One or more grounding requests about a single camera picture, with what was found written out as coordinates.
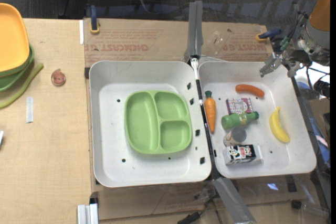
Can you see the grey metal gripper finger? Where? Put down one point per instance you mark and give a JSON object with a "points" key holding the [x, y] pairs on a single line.
{"points": [[270, 64], [294, 69]]}

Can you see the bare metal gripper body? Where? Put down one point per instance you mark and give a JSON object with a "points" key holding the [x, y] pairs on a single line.
{"points": [[309, 53]]}

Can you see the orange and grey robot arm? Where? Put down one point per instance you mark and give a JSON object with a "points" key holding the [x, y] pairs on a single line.
{"points": [[320, 13]]}

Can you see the orange sausage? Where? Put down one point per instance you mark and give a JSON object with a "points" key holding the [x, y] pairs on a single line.
{"points": [[249, 90]]}

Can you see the pink and white carton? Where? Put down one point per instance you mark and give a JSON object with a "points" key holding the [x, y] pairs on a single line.
{"points": [[239, 105]]}

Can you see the yellow banana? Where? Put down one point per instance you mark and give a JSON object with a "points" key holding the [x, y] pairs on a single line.
{"points": [[278, 127]]}

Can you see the green bottle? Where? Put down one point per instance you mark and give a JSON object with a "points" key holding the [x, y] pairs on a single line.
{"points": [[236, 120]]}

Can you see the thin black and white rod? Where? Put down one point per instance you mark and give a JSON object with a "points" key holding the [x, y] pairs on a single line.
{"points": [[200, 91]]}

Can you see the orange carrot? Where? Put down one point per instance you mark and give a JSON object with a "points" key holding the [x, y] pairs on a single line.
{"points": [[210, 112]]}

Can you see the small white can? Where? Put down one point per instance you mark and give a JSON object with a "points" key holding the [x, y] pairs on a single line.
{"points": [[233, 137]]}

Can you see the white plastic tray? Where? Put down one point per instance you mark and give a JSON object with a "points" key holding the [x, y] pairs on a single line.
{"points": [[294, 154], [110, 139]]}

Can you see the black and white cow carton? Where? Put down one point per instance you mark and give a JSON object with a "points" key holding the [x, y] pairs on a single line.
{"points": [[242, 154]]}

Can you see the brown cardboard board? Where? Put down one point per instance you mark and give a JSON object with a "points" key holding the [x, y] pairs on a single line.
{"points": [[157, 42]]}

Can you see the green divided plate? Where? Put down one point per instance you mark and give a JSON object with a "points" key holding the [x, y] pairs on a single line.
{"points": [[141, 123]]}

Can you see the black block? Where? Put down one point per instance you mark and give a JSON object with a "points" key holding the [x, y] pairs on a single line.
{"points": [[189, 217]]}

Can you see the long green bean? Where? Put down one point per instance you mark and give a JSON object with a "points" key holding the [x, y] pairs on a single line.
{"points": [[23, 85]]}

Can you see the orange plate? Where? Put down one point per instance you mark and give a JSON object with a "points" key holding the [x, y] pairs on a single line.
{"points": [[11, 39]]}

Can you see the black cylinder on white bracket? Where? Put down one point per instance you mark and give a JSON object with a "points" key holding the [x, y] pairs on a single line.
{"points": [[322, 87]]}

